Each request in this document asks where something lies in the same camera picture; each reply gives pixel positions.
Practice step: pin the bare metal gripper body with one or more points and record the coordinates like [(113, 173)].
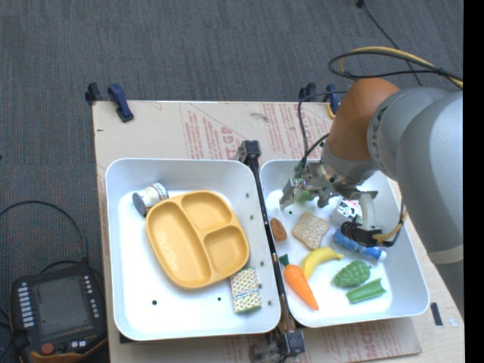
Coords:
[(317, 180)]

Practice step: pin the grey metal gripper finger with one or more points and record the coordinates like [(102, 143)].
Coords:
[(289, 197), (325, 199)]

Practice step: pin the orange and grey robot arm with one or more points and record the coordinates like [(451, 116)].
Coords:
[(419, 146)]

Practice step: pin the green toy food piece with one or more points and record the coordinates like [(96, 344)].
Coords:
[(305, 196)]

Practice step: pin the black and white carton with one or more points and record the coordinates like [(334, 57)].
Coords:
[(346, 212)]

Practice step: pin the brown biscuit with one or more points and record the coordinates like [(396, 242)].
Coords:
[(279, 229)]

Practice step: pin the beige bread slice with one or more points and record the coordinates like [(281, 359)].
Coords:
[(310, 230)]

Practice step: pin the blue and white bottle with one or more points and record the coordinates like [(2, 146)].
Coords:
[(351, 245)]

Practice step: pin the yellow banana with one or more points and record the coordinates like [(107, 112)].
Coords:
[(315, 258)]

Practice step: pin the green grapes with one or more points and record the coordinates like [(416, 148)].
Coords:
[(351, 274)]

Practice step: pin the orange carrot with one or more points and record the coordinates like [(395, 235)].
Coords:
[(298, 282)]

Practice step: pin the green celery stick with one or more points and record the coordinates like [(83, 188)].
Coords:
[(365, 291)]

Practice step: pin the yellow divided plate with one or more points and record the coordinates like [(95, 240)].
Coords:
[(196, 240)]

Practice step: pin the white plastic tray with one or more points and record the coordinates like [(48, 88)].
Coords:
[(404, 278), (181, 312)]

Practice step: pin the brown cardboard board red print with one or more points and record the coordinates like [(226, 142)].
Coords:
[(170, 134)]

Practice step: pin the small white printed can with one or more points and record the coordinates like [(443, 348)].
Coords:
[(151, 196)]

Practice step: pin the black cylinder on white bracket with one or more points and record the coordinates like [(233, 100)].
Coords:
[(361, 234)]

